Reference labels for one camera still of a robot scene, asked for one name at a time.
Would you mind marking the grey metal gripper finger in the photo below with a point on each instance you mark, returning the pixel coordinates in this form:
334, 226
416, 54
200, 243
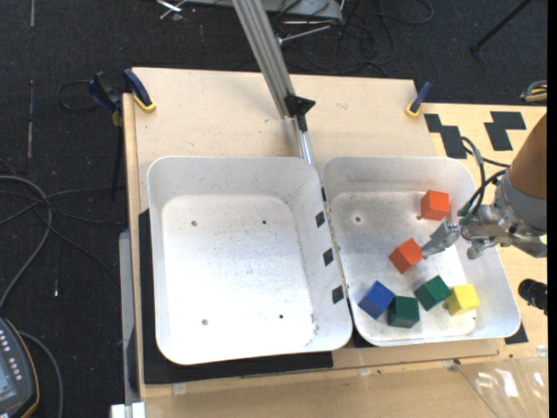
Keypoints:
440, 238
478, 248

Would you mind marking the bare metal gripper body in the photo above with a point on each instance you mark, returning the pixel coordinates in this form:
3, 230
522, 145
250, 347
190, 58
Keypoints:
496, 229

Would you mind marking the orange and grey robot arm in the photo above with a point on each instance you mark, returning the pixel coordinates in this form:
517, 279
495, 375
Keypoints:
528, 168

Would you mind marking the orange cube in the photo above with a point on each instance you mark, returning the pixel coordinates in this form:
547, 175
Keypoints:
435, 206
405, 255

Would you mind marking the yellow cube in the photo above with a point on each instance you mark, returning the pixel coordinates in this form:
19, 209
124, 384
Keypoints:
462, 298

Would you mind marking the white plastic tray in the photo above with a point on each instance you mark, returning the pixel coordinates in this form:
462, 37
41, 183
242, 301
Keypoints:
235, 268
374, 242

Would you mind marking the dark green cube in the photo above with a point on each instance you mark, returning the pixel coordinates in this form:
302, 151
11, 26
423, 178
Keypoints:
404, 312

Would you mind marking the blue cube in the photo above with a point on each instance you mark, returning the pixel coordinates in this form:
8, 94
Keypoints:
376, 299

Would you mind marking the pale wood board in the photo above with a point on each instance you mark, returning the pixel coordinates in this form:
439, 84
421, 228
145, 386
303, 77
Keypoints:
217, 116

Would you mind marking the black cylinder on white bracket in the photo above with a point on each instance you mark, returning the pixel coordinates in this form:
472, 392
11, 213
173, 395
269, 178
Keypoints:
533, 293

